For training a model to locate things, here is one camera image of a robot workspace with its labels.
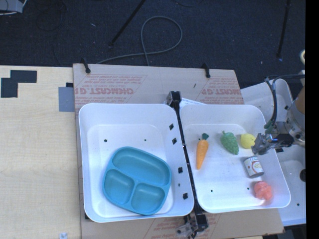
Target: blue plate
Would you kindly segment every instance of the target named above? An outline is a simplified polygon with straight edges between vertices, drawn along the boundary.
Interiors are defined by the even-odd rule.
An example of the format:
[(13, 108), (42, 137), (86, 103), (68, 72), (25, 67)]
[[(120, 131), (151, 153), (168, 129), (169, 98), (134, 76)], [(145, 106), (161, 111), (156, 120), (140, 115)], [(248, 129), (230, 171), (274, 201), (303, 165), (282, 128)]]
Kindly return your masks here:
[(171, 184), (168, 164), (153, 154), (133, 147), (119, 148), (103, 176), (102, 189), (113, 204), (132, 212), (158, 212)]

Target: black pole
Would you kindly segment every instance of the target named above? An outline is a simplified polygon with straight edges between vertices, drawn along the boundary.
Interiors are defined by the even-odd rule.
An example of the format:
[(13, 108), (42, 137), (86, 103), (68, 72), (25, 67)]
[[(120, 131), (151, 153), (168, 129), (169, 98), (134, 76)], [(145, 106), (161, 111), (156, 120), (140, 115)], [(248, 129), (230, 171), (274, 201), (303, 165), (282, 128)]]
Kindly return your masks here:
[(281, 49), (283, 47), (285, 31), (286, 31), (286, 25), (287, 25), (287, 19), (288, 19), (288, 12), (289, 12), (290, 6), (291, 6), (291, 0), (287, 0), (287, 2), (286, 2), (286, 12), (285, 12), (285, 17), (284, 17), (284, 24), (283, 24), (283, 29), (282, 29), (282, 32), (281, 32), (279, 48), (278, 48), (278, 51), (277, 51), (277, 58), (280, 58), (280, 59), (281, 59)]
[(128, 20), (124, 23), (124, 25), (121, 27), (120, 31), (115, 35), (115, 37), (113, 38), (112, 41), (109, 42), (109, 48), (113, 48), (114, 46), (114, 42), (117, 40), (117, 38), (119, 38), (119, 36), (121, 35), (121, 33), (124, 31), (124, 29), (128, 26), (128, 24), (131, 22), (131, 20), (133, 19), (133, 17), (135, 16), (135, 14), (139, 11), (139, 9), (142, 7), (142, 5), (144, 4), (146, 0), (141, 0), (141, 2), (139, 3), (139, 5), (135, 8), (135, 10), (133, 11), (133, 13), (131, 14), (131, 16), (128, 18)]

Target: dark background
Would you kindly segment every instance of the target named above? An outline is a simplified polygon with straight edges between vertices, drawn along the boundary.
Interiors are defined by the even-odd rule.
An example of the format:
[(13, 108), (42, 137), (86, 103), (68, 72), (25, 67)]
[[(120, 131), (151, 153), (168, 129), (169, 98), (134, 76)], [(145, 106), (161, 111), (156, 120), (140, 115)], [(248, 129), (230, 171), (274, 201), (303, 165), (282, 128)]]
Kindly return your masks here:
[[(235, 70), (240, 88), (305, 68), (300, 52), (306, 0), (146, 0), (110, 49), (140, 1), (28, 0), (23, 13), (0, 16), (0, 64), (71, 67), (82, 57), (89, 64), (108, 59), (105, 64), (200, 68), (206, 63)], [(179, 27), (181, 42), (149, 54), (147, 63), (143, 26), (146, 52), (175, 46)], [(295, 97), (300, 80), (287, 82)]]

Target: silver can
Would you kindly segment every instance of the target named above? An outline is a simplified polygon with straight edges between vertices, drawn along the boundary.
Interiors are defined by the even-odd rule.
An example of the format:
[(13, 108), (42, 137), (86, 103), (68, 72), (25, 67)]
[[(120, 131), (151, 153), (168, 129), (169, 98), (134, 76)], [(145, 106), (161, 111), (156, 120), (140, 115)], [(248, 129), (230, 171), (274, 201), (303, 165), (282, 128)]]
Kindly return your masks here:
[(257, 156), (246, 158), (244, 164), (250, 178), (256, 178), (264, 174), (264, 170)]

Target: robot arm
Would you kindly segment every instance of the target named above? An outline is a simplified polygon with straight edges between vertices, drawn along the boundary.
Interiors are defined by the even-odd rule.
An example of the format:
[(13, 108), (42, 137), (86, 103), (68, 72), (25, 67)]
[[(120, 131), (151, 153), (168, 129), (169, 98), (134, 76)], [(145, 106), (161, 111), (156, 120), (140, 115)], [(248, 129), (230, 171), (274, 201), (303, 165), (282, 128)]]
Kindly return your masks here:
[(270, 120), (265, 129), (265, 134), (259, 133), (255, 145), (252, 146), (254, 154), (266, 154), (271, 148), (305, 146), (305, 86), (288, 108), (285, 121)]

